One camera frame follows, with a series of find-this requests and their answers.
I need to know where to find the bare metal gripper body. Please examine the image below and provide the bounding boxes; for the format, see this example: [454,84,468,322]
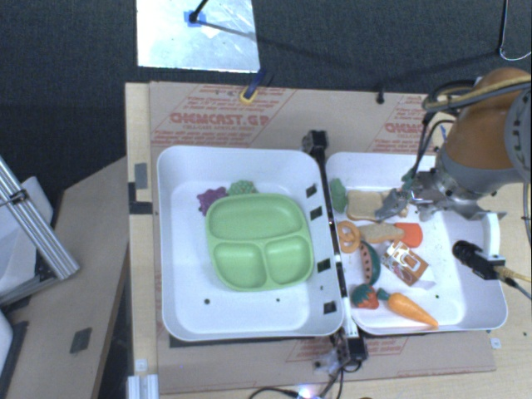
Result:
[409,170,483,220]

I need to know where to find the white bread slice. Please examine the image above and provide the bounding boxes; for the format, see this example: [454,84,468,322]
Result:
[345,189,411,223]

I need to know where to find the orange rounded slice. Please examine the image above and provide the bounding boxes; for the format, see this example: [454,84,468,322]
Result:
[393,221,424,249]

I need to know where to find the beige biscuit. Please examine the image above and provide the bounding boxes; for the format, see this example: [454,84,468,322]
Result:
[357,222,406,245]

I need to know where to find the orange pretzel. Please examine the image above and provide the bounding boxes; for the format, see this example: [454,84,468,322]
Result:
[336,219,362,254]

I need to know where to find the brown and white carton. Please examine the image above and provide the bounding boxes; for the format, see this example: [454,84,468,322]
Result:
[380,240,437,289]

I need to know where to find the watermelon slice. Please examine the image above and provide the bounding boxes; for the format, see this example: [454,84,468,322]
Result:
[358,240,382,287]

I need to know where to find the thin black and white rod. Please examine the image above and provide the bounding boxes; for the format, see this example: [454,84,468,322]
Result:
[312,146,357,341]

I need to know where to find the white plastic tray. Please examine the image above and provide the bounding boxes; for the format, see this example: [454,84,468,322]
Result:
[155,144,347,342]
[325,151,510,336]

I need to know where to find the red strawberry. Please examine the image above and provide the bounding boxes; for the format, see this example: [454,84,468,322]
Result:
[350,282,381,311]

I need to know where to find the orange carrot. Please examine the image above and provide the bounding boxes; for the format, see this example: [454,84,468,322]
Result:
[375,287,440,329]

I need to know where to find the green divided plate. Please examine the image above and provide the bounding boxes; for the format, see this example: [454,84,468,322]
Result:
[204,193,316,293]

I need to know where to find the green grapes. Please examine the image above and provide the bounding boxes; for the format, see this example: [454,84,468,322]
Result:
[226,180,259,197]

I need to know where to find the purple grapes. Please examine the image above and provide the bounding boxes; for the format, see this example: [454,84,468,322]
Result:
[195,186,228,217]

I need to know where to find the brown cardboard board red print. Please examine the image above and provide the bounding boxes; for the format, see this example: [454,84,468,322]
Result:
[148,81,498,395]

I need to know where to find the black cylinder on white bracket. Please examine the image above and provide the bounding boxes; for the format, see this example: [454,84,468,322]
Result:
[451,211,508,283]

